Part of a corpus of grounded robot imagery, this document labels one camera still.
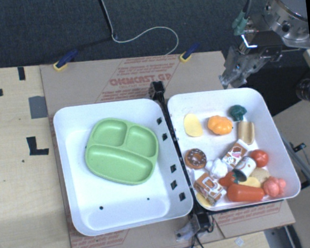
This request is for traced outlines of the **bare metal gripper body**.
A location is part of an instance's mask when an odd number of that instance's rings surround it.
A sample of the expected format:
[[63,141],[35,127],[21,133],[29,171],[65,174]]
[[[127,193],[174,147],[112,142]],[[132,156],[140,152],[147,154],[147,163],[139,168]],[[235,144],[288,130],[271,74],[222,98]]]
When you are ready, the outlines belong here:
[[278,61],[284,51],[310,48],[306,0],[265,0],[262,14],[247,15],[246,2],[239,18],[243,57]]

